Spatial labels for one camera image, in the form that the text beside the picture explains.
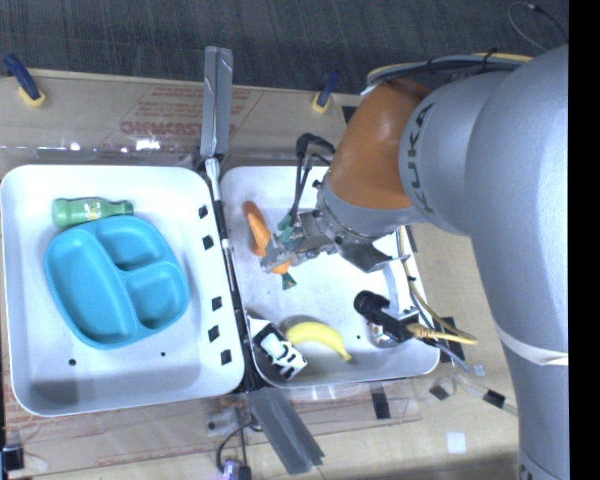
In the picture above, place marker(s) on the brown cardboard board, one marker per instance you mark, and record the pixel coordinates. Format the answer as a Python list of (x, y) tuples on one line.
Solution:
[(105, 113)]

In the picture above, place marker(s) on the green bottle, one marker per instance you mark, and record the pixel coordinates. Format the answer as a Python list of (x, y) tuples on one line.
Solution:
[(80, 211)]

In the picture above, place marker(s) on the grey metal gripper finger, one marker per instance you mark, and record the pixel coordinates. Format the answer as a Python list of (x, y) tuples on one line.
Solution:
[(290, 254), (269, 260)]

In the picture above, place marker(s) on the orange carrot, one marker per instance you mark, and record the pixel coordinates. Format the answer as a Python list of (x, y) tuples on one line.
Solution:
[(256, 228)]

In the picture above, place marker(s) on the white plastic tray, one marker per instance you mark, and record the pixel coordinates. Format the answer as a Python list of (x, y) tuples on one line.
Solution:
[(130, 378), (330, 298)]

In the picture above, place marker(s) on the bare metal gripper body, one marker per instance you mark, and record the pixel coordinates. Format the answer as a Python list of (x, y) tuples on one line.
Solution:
[(320, 240)]

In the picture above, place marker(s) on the yellow banana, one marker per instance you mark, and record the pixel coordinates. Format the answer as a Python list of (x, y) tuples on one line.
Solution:
[(312, 334)]

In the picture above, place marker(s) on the thin black and white rod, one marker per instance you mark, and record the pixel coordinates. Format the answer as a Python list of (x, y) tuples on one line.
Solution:
[(227, 253)]

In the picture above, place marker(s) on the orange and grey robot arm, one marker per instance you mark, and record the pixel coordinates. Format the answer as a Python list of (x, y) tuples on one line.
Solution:
[(505, 168)]

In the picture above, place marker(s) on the blue divided plate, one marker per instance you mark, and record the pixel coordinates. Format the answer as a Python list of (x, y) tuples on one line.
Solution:
[(95, 288)]

